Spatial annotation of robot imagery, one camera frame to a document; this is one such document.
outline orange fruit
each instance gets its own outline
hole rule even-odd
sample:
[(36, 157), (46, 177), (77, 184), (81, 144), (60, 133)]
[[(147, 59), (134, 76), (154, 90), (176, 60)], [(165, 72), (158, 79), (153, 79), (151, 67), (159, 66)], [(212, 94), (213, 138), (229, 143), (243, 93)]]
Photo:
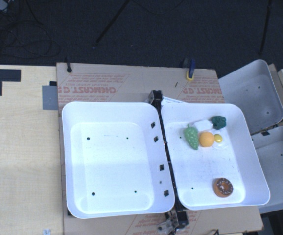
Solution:
[(210, 147), (214, 143), (214, 135), (211, 132), (203, 132), (200, 134), (199, 143), (202, 147)]

